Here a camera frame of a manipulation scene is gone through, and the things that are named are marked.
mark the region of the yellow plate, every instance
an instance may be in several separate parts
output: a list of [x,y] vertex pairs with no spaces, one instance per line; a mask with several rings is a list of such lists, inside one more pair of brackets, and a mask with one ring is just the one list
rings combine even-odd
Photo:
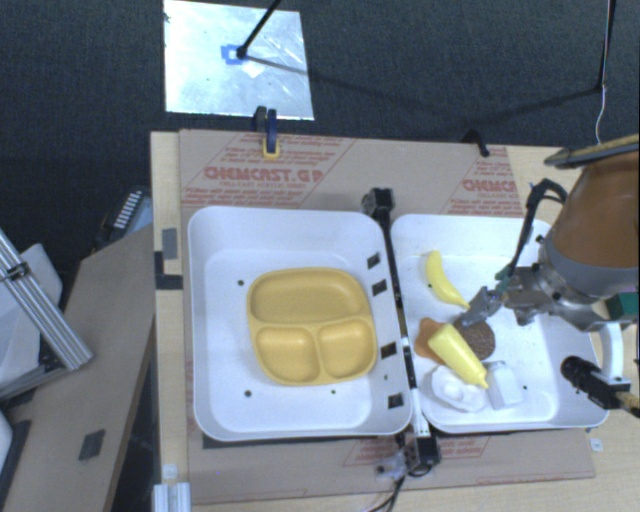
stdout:
[[360,284],[342,270],[263,274],[249,289],[247,316],[258,362],[281,384],[355,379],[376,362],[369,301]]

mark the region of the gray carpet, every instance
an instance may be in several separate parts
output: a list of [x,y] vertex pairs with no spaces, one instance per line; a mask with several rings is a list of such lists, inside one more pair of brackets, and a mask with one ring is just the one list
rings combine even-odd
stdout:
[[[265,1],[218,2],[267,7]],[[281,131],[595,143],[605,0],[284,0],[301,13],[316,120]],[[618,2],[602,138],[638,131],[640,5]],[[164,111],[160,0],[0,2],[0,227],[61,272],[149,182],[149,132],[248,129]]]

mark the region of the white tray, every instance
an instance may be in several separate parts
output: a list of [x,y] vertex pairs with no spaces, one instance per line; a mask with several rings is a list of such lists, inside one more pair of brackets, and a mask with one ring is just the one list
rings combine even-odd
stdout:
[[[409,422],[411,403],[385,243],[378,225],[353,212],[209,207],[189,222],[194,411],[222,441],[390,435]],[[368,259],[378,254],[371,269]],[[333,267],[364,288],[378,346],[395,343],[358,379],[286,386],[269,379],[253,352],[247,291],[274,270]],[[373,295],[372,285],[387,290]],[[402,405],[389,407],[390,397]]]
[[[459,306],[439,301],[427,287],[426,255],[442,253],[445,273],[466,300],[481,286],[493,287],[494,275],[513,257],[522,220],[494,217],[405,215],[392,228],[392,240],[409,338],[413,346],[420,319],[453,322],[463,312]],[[531,240],[544,235],[549,226],[534,222]],[[519,265],[537,261],[538,244],[529,243]],[[565,321],[538,315],[532,324],[517,325],[513,311],[502,308],[488,320],[496,335],[496,350],[488,361],[503,360],[522,386],[524,401],[515,407],[495,410],[490,405],[477,413],[460,412],[421,392],[427,420],[450,433],[496,432],[566,427],[602,423],[607,412],[576,390],[560,374],[562,361],[577,355],[596,362],[591,339]],[[414,355],[416,379],[427,388],[436,363]]]

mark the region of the metal plate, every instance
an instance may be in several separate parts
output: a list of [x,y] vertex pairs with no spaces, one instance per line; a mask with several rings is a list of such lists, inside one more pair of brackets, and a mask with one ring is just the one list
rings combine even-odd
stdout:
[[313,120],[300,14],[277,10],[238,60],[265,9],[165,0],[165,84],[169,112]]

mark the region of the yellow banana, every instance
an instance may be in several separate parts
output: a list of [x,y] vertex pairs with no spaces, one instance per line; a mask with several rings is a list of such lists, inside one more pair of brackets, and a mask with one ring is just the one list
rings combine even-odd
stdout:
[[447,304],[458,304],[469,309],[469,303],[462,298],[460,292],[447,278],[442,268],[442,255],[440,251],[431,251],[425,264],[427,282],[436,296]]

